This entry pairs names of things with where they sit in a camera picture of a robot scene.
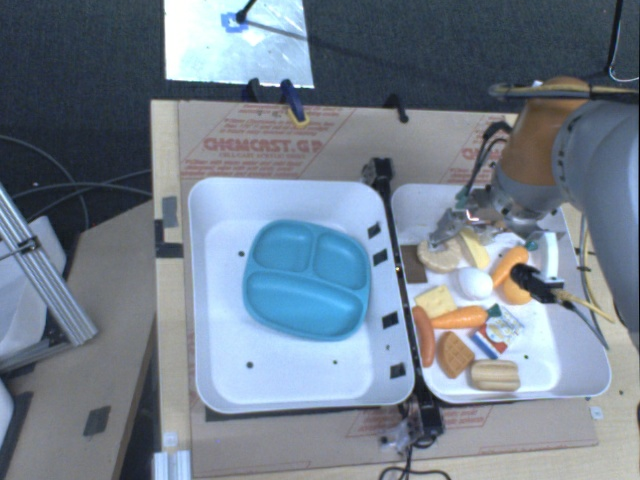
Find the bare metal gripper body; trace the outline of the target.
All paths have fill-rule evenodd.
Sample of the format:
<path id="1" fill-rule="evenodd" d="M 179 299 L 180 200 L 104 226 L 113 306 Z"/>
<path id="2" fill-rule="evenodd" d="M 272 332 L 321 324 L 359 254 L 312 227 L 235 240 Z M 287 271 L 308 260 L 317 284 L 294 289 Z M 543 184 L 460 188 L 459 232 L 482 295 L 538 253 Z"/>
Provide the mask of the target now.
<path id="1" fill-rule="evenodd" d="M 437 223 L 438 236 L 456 236 L 464 227 L 521 225 L 513 197 L 499 187 L 463 189 Z"/>

